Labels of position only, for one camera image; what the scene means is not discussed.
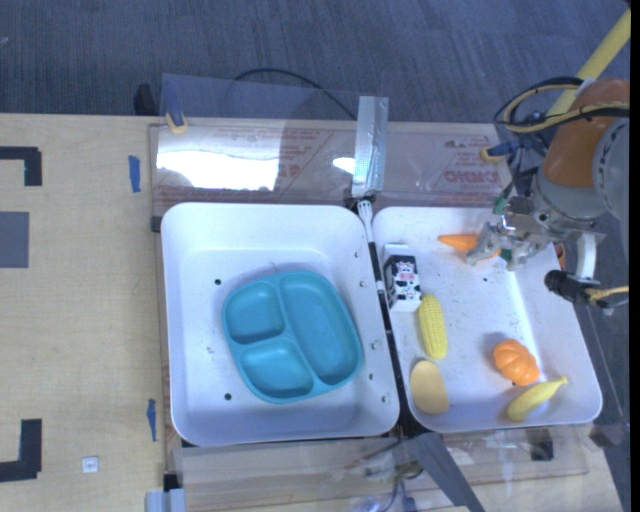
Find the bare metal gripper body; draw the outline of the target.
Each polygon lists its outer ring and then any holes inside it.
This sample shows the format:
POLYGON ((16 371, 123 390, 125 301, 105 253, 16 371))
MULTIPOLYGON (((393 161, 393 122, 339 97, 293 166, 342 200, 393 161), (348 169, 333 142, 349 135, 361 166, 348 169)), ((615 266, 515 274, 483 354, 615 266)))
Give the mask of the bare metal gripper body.
POLYGON ((577 241, 582 236, 592 236, 599 244, 606 234, 595 227, 595 220, 564 216, 540 196, 512 196, 499 221, 501 235, 536 247, 549 242, 577 241))

